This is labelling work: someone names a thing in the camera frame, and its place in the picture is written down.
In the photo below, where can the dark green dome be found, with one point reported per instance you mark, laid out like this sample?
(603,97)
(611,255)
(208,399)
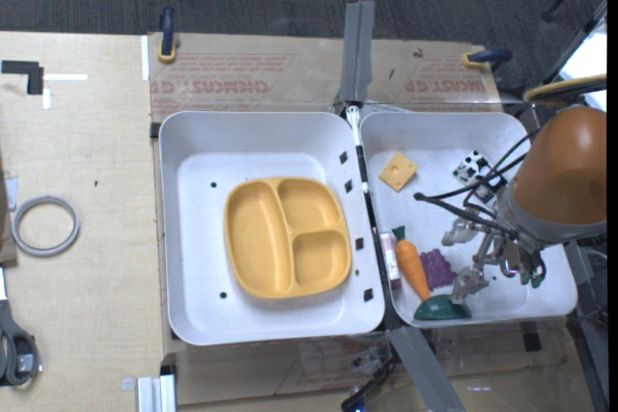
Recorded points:
(434,310)

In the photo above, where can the brown cardboard board red print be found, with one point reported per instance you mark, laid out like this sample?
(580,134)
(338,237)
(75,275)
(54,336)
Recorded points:
(232,82)

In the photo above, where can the white plastic tray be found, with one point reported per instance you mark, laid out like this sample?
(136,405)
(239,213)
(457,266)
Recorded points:
(203,255)
(434,212)

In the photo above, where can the yellow cheese slice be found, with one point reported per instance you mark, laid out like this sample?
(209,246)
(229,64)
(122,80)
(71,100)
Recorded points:
(397,171)

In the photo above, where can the yellow divided plate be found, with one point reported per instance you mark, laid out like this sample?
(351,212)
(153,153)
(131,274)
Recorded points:
(256,236)

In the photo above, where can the orange carrot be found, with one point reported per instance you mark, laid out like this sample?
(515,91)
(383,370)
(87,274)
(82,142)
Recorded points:
(411,263)

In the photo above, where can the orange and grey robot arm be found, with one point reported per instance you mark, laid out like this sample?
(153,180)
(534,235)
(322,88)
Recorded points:
(560,169)

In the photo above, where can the purple grapes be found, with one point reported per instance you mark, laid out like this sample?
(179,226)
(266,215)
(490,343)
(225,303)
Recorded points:
(437,270)

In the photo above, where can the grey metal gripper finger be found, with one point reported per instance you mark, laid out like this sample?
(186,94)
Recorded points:
(461,232)
(469,282)

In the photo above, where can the black and white carton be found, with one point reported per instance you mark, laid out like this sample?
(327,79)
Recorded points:
(470,166)

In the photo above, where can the pink and white packet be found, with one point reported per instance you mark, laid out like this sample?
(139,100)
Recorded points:
(390,255)

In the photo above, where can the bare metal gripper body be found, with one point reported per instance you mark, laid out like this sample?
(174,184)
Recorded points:
(513,255)

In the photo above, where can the grey scissors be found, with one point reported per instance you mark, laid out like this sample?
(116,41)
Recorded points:
(9,333)

